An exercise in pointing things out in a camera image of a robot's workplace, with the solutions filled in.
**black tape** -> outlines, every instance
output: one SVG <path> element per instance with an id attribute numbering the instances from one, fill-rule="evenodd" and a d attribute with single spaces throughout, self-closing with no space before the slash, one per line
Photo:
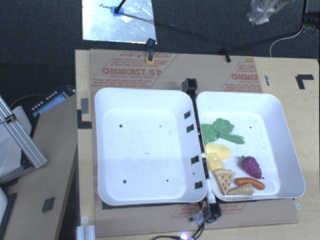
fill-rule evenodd
<path id="1" fill-rule="evenodd" d="M 295 77 L 295 80 L 299 86 L 299 89 L 306 89 L 303 80 L 314 80 L 314 76 L 312 74 L 298 74 Z"/>
<path id="2" fill-rule="evenodd" d="M 78 129 L 92 129 L 92 122 L 82 121 L 81 109 L 78 109 L 76 113 L 77 113 L 77 120 L 78 120 Z"/>
<path id="3" fill-rule="evenodd" d="M 184 114 L 184 119 L 187 119 L 190 116 L 191 116 L 191 111 L 188 111 L 187 113 Z"/>
<path id="4" fill-rule="evenodd" d="M 42 207 L 43 213 L 48 212 L 53 209 L 54 204 L 55 204 L 55 199 L 56 199 L 55 197 L 51 197 L 51 198 L 44 200 L 43 207 Z"/>
<path id="5" fill-rule="evenodd" d="M 198 155 L 191 158 L 191 164 L 192 164 L 192 165 L 195 164 L 195 163 L 197 163 L 197 162 L 199 162 L 199 161 L 200 161 L 200 160 L 199 160 L 199 156 L 198 156 Z"/>
<path id="6" fill-rule="evenodd" d="M 194 183 L 194 189 L 200 189 L 200 188 L 203 188 L 203 184 L 202 184 L 202 181 L 198 181 L 196 183 Z"/>
<path id="7" fill-rule="evenodd" d="M 195 129 L 195 126 L 193 124 L 191 124 L 186 128 L 186 132 L 189 133 L 189 132 L 193 131 L 194 129 Z"/>

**led light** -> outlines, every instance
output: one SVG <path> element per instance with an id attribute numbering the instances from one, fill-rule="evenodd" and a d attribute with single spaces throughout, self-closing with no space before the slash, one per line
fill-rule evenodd
<path id="1" fill-rule="evenodd" d="M 188 240 L 189 238 L 188 238 L 188 236 L 187 236 L 186 234 L 182 234 L 182 235 L 180 236 L 180 239 Z"/>

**metal plate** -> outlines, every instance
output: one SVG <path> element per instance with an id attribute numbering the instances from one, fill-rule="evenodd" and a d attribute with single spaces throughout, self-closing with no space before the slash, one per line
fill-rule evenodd
<path id="1" fill-rule="evenodd" d="M 151 0 L 127 0 L 122 15 L 114 16 L 112 7 L 122 0 L 82 0 L 83 39 L 144 44 L 156 39 Z"/>

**black cable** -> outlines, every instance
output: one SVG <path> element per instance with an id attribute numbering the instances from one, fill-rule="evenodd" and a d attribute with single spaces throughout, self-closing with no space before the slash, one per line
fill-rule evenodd
<path id="1" fill-rule="evenodd" d="M 13 109 L 14 105 L 24 99 L 30 99 L 30 98 L 34 98 L 34 97 L 43 97 L 44 94 L 33 94 L 33 95 L 26 95 L 23 96 L 21 98 L 16 99 L 11 105 L 10 105 L 10 109 Z"/>
<path id="2" fill-rule="evenodd" d="M 208 224 L 211 224 L 211 223 L 214 223 L 216 220 L 217 220 L 217 218 L 214 218 L 214 217 L 211 218 L 210 217 L 205 222 L 208 223 Z"/>
<path id="3" fill-rule="evenodd" d="M 284 38 L 280 38 L 276 41 L 274 41 L 270 48 L 269 48 L 269 55 L 270 57 L 272 57 L 272 47 L 278 43 L 279 41 L 282 41 L 282 40 L 287 40 L 287 39 L 292 39 L 292 38 L 295 38 L 297 36 L 299 36 L 301 33 L 303 33 L 304 31 L 304 26 L 303 26 L 303 19 L 307 13 L 307 10 L 308 10 L 308 0 L 303 0 L 303 8 L 302 8 L 302 16 L 301 16 L 301 24 L 300 24 L 300 29 L 297 31 L 296 34 L 292 35 L 292 36 L 288 36 L 288 37 L 284 37 Z"/>
<path id="4" fill-rule="evenodd" d="M 199 226 L 199 228 L 198 228 L 197 231 L 191 236 L 191 238 L 192 238 L 192 239 L 198 239 L 198 238 L 201 236 L 201 234 L 202 234 L 202 232 L 204 231 L 204 229 L 205 229 L 205 222 L 203 222 L 203 223 Z"/>
<path id="5" fill-rule="evenodd" d="M 181 237 L 180 236 L 174 236 L 174 235 L 158 235 L 155 238 L 153 238 L 152 240 L 156 240 L 156 239 L 160 239 L 160 238 L 169 238 L 169 239 L 175 239 L 175 240 L 180 240 Z"/>

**hot dog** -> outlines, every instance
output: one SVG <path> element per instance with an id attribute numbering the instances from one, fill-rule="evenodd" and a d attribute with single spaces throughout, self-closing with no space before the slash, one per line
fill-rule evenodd
<path id="1" fill-rule="evenodd" d="M 234 183 L 238 186 L 251 183 L 253 187 L 257 188 L 258 190 L 264 190 L 265 189 L 265 184 L 260 182 L 259 180 L 255 178 L 249 178 L 249 177 L 243 177 L 243 178 L 236 178 L 234 180 Z"/>

